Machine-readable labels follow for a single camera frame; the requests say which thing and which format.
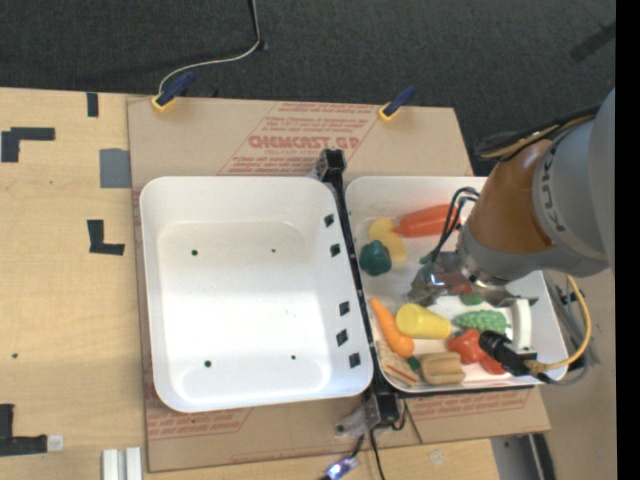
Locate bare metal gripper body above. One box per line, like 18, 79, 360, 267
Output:
430, 250, 507, 300

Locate green toy grapes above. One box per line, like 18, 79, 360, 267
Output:
453, 309, 512, 335

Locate small orange carrot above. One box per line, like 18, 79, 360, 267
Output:
370, 297, 420, 370

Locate large orange carrot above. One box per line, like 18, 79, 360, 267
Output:
393, 203, 460, 239

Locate yellow toy pepper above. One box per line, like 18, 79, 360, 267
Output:
367, 217, 408, 264

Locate green toy pepper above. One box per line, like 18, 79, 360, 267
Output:
358, 239, 393, 277

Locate red toy pepper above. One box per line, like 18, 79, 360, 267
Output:
446, 328, 508, 376

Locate thin black rod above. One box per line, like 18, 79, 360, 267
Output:
327, 166, 397, 410

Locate tan toy bread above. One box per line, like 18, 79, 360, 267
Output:
418, 351, 467, 387

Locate toy sandwich slice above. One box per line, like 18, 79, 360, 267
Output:
375, 339, 420, 388

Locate white plastic tray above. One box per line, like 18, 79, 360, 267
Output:
344, 175, 571, 395
139, 175, 375, 414

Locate brown cardboard board red print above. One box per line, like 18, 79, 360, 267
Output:
127, 96, 552, 473

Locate black cylinder on white bracket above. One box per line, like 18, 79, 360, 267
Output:
478, 296, 540, 377

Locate black block with thin wires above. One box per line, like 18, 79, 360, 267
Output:
366, 390, 402, 425
318, 148, 348, 183

